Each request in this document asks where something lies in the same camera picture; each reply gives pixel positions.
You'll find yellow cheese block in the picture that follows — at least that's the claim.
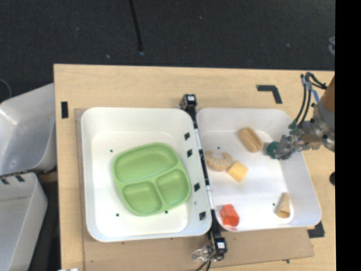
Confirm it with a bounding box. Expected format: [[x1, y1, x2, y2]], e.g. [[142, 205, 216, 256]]
[[227, 160, 249, 183]]

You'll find tan bread roll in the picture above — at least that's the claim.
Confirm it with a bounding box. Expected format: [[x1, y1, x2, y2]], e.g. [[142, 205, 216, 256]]
[[238, 126, 264, 153]]

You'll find white plastic tray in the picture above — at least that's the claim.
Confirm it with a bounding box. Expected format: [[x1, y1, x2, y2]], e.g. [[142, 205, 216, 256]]
[[81, 107, 213, 243], [196, 107, 323, 233]]

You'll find teal green round toy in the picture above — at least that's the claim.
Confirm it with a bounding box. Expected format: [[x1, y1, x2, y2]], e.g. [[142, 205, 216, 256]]
[[266, 141, 280, 159]]

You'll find beige ice cream cone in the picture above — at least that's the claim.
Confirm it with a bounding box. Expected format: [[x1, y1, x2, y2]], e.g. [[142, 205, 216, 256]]
[[276, 192, 291, 218]]

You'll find black block with thin wires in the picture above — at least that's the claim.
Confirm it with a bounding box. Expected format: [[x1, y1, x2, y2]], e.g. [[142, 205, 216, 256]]
[[179, 93, 198, 110], [210, 236, 228, 259]]

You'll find thin black and white rod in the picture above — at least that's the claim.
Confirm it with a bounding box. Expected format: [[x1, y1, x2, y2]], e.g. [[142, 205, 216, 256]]
[[189, 107, 222, 238]]

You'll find beige croissant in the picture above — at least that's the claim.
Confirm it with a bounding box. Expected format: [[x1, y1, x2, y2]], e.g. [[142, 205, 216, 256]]
[[204, 150, 234, 172]]

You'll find orange carton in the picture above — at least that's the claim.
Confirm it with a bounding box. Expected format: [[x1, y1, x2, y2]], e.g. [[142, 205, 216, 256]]
[[219, 204, 240, 227]]

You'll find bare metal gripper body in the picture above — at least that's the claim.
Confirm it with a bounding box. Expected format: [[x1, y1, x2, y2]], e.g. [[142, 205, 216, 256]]
[[293, 119, 336, 152]]

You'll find green divided plate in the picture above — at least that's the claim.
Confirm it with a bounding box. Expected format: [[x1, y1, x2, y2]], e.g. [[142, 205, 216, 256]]
[[112, 142, 193, 217]]

